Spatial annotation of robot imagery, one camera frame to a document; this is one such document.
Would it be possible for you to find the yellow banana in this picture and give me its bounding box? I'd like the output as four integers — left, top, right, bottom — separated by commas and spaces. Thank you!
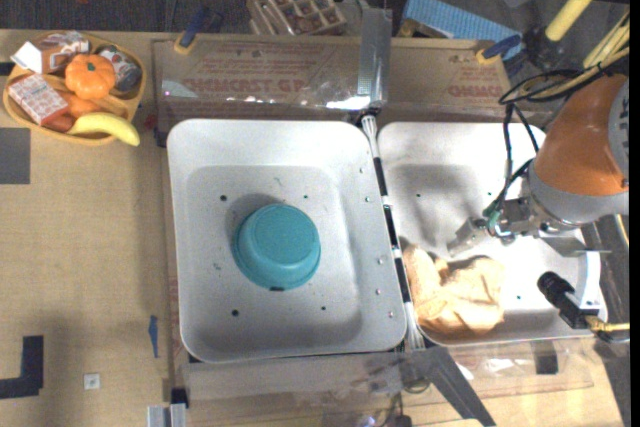
65, 111, 142, 148

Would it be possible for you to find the black cylinder on white bracket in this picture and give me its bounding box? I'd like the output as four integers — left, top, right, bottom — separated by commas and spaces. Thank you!
536, 249, 609, 331

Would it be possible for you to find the thin black and white rod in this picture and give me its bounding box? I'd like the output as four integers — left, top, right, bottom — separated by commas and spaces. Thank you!
360, 113, 427, 352

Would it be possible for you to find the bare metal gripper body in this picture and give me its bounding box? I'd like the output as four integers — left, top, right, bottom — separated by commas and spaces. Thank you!
487, 196, 557, 242

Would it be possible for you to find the white plastic tray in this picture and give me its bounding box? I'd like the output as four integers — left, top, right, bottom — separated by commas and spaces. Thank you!
376, 120, 610, 349
165, 117, 409, 364

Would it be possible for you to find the teal bowl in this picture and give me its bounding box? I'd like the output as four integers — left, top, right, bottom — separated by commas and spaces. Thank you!
231, 202, 323, 293

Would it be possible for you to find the brown cardboard board red print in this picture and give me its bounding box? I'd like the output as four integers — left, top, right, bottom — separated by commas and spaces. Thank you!
151, 36, 597, 409

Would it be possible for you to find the yellow divided plate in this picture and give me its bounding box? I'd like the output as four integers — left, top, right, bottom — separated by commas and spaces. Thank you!
2, 30, 148, 148

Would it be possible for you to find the small printed can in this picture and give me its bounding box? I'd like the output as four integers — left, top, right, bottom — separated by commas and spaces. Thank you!
95, 44, 144, 94

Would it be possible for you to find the beige crumpled cloth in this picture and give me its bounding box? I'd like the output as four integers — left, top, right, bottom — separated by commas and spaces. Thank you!
401, 242, 507, 336

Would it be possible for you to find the orange carrot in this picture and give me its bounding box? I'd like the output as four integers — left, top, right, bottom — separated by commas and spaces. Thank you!
58, 91, 109, 119

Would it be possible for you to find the red sausage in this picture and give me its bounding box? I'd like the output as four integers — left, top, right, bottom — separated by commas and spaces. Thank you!
41, 113, 77, 134

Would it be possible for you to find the white and red carton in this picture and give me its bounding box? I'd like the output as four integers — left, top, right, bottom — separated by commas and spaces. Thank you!
6, 73, 71, 127

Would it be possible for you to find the white and brown carton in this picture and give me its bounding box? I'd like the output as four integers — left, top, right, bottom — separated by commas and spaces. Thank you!
9, 30, 92, 76

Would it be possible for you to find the orange pumpkin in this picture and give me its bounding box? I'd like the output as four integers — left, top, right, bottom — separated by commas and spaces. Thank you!
63, 53, 118, 101

